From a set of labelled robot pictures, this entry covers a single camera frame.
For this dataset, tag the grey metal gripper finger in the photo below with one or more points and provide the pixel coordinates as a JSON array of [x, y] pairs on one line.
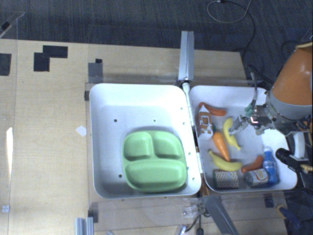
[[236, 129], [240, 119]]

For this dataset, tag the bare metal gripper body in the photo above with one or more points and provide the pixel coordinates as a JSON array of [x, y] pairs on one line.
[[262, 120]]

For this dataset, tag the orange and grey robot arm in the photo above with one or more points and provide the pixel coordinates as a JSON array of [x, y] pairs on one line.
[[292, 79]]

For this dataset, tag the yellow banana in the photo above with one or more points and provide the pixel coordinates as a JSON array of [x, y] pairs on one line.
[[228, 133], [223, 165]]

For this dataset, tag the orange carrot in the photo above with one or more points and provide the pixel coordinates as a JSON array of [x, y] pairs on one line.
[[220, 144]]

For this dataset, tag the white plastic tray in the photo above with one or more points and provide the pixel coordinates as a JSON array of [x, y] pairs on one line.
[[252, 146], [115, 155]]

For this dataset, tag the orange sausage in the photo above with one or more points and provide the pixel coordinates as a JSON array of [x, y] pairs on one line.
[[214, 110], [254, 165]]

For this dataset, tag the white and orange carton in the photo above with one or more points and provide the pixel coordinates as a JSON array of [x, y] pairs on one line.
[[205, 126]]

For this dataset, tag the blue plastic bottle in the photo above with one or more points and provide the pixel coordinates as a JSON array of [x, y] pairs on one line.
[[271, 166]]

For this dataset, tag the white and orange can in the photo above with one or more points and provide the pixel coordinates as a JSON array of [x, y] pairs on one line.
[[256, 178]]

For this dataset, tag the green divided plate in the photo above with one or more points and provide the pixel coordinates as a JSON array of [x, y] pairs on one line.
[[154, 172]]

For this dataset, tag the black cylinder on white bracket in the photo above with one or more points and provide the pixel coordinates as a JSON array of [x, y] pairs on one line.
[[288, 157]]

